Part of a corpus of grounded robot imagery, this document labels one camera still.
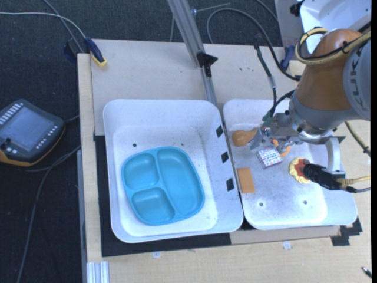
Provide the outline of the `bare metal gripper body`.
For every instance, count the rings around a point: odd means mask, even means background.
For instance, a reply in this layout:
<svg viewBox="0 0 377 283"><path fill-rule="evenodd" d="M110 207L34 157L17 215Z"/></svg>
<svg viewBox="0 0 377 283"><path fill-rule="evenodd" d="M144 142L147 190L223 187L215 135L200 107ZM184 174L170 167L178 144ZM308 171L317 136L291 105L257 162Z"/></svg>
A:
<svg viewBox="0 0 377 283"><path fill-rule="evenodd" d="M325 144L330 139L339 143L345 139L345 136L334 136L331 130L309 124L296 113L276 113L264 121L263 127L268 129L269 138L284 142Z"/></svg>

